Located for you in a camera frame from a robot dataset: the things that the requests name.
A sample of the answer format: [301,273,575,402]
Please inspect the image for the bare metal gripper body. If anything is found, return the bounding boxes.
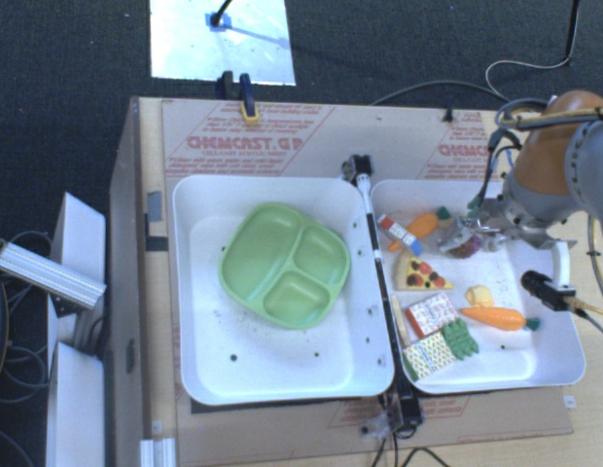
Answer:
[465,197,550,253]

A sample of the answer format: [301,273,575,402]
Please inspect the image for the dark red grapes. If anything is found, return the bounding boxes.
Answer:
[446,234,483,261]

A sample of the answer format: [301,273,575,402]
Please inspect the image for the small orange carrot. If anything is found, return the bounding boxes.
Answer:
[387,205,453,253]

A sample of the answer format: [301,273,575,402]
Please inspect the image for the red white blue carton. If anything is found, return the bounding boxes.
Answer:
[376,214,424,257]

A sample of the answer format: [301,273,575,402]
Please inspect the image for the pizza slice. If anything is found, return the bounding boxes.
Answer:
[393,249,454,292]

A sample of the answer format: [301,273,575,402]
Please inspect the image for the pale yellow lump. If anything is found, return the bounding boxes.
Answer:
[464,284,495,309]

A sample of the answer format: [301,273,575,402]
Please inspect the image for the thin black and white rod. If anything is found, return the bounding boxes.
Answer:
[355,173,419,411]

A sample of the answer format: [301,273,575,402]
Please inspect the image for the large orange carrot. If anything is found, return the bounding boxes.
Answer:
[459,305,543,333]

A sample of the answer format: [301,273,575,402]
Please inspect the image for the red and white carton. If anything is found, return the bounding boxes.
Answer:
[404,292,460,340]

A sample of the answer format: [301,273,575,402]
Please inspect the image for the beige bread slice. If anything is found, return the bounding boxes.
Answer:
[389,294,412,347]

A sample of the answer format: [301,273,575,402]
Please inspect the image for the green pea pods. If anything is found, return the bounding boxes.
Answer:
[441,319,480,361]

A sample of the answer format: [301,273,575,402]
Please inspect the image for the yellow patterned carton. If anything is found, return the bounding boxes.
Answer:
[402,331,458,383]

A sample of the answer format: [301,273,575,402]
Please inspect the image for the white plastic tray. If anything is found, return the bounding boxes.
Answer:
[369,178,587,396]
[172,173,397,407]

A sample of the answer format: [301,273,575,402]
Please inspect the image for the brown cardboard board, red print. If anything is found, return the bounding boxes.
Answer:
[160,98,575,452]

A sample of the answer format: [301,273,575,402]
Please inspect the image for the green divided plate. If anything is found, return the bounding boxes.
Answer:
[217,201,352,331]

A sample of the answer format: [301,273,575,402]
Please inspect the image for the black cylinder on white bracket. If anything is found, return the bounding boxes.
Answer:
[519,239,578,313]

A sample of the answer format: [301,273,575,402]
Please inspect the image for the black block with thin wires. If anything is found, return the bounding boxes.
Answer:
[341,153,375,185]
[378,391,425,438]

